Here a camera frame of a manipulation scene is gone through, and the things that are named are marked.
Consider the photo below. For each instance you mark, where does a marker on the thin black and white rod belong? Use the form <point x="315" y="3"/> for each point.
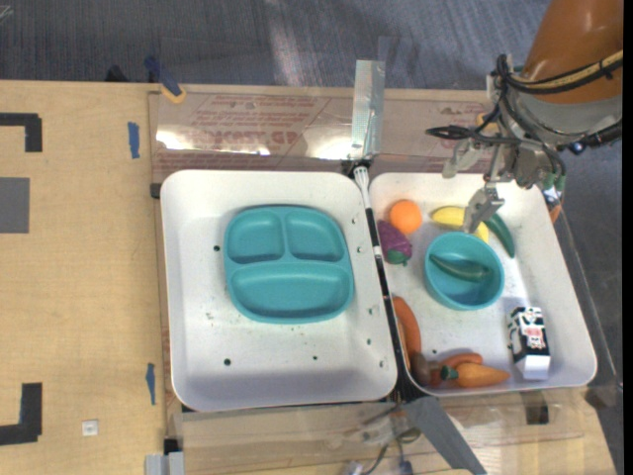
<point x="374" y="238"/>

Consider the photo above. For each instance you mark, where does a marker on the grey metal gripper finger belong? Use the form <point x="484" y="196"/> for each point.
<point x="482" y="208"/>
<point x="461" y="159"/>

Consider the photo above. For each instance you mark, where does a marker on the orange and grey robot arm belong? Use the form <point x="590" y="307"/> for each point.
<point x="578" y="23"/>

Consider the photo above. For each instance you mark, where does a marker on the large orange carrot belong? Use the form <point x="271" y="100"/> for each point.
<point x="479" y="375"/>

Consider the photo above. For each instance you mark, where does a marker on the white plastic tray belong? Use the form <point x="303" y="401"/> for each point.
<point x="475" y="329"/>
<point x="277" y="364"/>

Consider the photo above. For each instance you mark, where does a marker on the teal bowl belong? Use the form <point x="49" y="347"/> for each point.
<point x="470" y="292"/>

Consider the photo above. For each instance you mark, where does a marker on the orange sausage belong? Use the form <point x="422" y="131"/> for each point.
<point x="409" y="322"/>

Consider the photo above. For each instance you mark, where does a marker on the teal divided plate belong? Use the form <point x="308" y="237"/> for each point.
<point x="289" y="280"/>

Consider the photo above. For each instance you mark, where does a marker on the brown mushroom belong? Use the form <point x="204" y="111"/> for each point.
<point x="422" y="369"/>

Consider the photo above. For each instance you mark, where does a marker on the orange fruit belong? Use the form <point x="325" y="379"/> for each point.
<point x="405" y="217"/>

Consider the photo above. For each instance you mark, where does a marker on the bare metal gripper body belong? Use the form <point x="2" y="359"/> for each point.
<point x="528" y="163"/>

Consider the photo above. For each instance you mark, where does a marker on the yellow banana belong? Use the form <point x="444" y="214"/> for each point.
<point x="447" y="216"/>

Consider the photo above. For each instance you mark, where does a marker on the green chili pepper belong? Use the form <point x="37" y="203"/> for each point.
<point x="503" y="235"/>
<point x="462" y="268"/>

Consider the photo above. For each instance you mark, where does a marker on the small dark orange carrot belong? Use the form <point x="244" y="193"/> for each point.
<point x="462" y="359"/>

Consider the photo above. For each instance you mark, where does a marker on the black and white carton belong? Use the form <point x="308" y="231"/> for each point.
<point x="529" y="339"/>

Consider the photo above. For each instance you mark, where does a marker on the purple grapes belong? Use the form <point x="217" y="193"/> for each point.
<point x="394" y="243"/>

